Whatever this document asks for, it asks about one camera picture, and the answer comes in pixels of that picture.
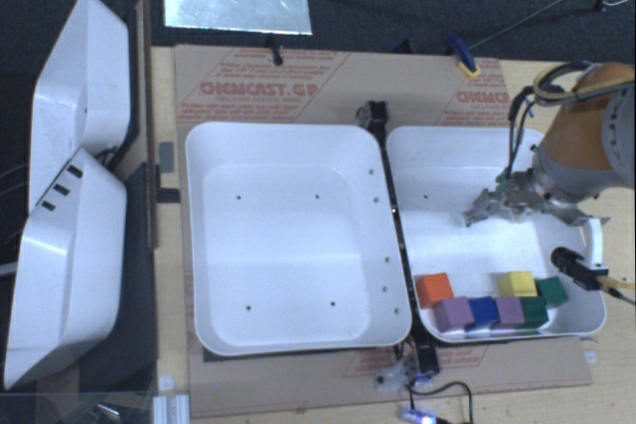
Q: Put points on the purple cube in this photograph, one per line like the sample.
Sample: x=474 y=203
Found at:
x=510 y=310
x=453 y=313

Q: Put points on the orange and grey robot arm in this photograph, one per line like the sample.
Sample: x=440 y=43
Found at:
x=576 y=134

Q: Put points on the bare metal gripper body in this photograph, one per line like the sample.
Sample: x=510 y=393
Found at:
x=526 y=201

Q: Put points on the blue cube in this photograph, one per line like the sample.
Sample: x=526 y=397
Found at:
x=483 y=310

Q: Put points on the orange cube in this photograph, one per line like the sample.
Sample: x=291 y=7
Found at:
x=433 y=289

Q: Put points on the black cylinder on white bracket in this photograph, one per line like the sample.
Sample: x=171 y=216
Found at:
x=576 y=265

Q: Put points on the thin black rod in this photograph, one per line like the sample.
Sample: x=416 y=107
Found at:
x=397 y=223

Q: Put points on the yellow cube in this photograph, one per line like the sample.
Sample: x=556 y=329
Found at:
x=517 y=284

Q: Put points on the brown cardboard board red print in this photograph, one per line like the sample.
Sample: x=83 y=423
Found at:
x=318 y=79

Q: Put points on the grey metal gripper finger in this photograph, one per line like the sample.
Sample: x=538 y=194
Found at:
x=487 y=198
x=478 y=215

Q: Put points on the green cube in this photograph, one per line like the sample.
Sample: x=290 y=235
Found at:
x=534 y=310
x=552 y=290

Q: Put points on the white plastic tray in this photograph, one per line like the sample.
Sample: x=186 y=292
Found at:
x=288 y=238
x=472 y=248

